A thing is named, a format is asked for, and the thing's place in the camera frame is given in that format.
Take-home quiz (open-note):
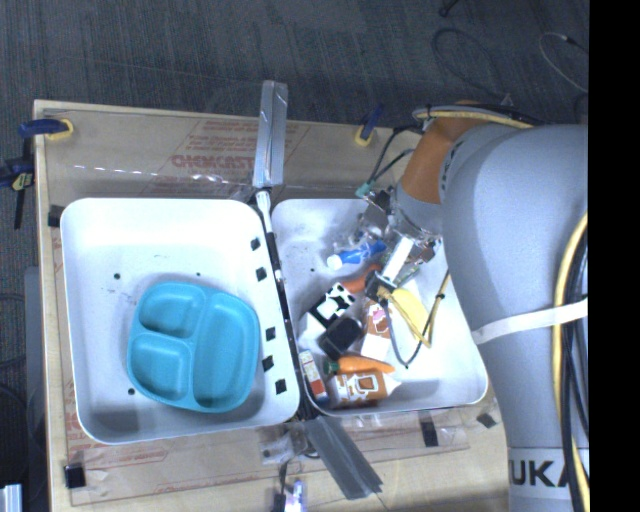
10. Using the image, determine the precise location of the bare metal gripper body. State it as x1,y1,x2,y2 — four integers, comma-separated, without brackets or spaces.
357,187,444,277

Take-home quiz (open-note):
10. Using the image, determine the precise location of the blue and white bottle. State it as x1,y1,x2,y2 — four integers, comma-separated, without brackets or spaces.
326,239,389,272

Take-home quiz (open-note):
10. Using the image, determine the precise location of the black and white cow-print carton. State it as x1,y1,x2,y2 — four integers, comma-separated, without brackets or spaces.
308,281,358,324

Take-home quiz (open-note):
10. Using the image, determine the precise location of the yellow banana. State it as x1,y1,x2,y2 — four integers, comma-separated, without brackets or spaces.
386,286,432,335

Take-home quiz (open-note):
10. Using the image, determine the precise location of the white carton with pink cupcake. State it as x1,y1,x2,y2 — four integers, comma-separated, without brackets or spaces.
359,299,395,362

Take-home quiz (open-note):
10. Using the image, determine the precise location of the black box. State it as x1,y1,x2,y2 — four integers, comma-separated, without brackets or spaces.
318,315,365,362

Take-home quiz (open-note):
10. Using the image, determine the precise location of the orange carrot with green top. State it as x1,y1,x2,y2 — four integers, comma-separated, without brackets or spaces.
323,353,397,377

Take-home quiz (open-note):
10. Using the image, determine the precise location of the white plastic tray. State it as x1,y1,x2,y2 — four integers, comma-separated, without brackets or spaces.
59,196,302,446
269,197,490,418

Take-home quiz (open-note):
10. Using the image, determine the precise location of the small red and white carton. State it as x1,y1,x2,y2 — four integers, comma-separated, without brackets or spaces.
297,349,331,404

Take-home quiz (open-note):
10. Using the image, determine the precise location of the blue divided plate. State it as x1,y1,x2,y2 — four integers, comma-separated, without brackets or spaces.
125,280,262,414

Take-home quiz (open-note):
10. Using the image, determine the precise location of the brown cardboard board red print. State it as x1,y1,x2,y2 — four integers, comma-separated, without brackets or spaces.
31,98,512,512

